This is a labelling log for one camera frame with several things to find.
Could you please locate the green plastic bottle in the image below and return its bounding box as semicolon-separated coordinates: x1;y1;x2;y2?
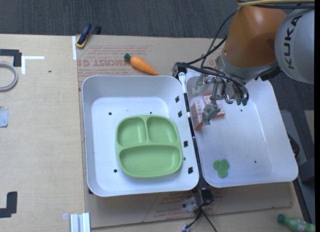
276;213;315;232

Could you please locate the brown cardboard board, red print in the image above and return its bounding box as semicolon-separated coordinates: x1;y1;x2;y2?
75;35;301;229

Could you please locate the white plastic tray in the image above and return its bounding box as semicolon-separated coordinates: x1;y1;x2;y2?
81;75;200;198
185;75;299;189

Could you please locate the orange and white carton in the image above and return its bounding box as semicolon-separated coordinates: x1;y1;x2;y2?
189;100;204;131
201;95;226;119

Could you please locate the green clover-shaped flat piece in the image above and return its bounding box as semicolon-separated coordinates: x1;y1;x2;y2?
212;158;231;179

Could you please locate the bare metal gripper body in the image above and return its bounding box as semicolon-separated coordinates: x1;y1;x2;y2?
196;73;249;106

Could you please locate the green divided plate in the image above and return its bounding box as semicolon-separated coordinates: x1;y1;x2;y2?
115;114;184;178

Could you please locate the black block with thin wires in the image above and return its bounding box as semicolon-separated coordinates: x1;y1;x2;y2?
180;188;215;213
171;62;188;77

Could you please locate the thin black and white rod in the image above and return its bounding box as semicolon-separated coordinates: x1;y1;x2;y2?
178;72;205;192

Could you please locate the grey tape roll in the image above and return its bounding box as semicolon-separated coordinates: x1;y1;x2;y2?
0;62;19;92

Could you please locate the orange carrot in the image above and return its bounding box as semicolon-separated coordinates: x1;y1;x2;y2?
123;53;160;77

